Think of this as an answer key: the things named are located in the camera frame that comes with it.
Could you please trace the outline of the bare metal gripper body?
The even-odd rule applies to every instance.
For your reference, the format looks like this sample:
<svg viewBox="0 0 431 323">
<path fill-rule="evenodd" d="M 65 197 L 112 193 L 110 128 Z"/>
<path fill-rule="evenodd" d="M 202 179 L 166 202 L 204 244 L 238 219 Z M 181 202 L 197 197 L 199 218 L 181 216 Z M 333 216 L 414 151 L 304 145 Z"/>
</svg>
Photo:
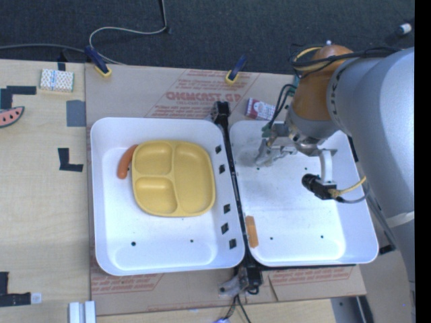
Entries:
<svg viewBox="0 0 431 323">
<path fill-rule="evenodd" d="M 274 123 L 271 128 L 268 145 L 271 148 L 292 146 L 297 149 L 297 152 L 313 156 L 320 145 L 320 140 L 306 135 L 294 124 Z"/>
</svg>

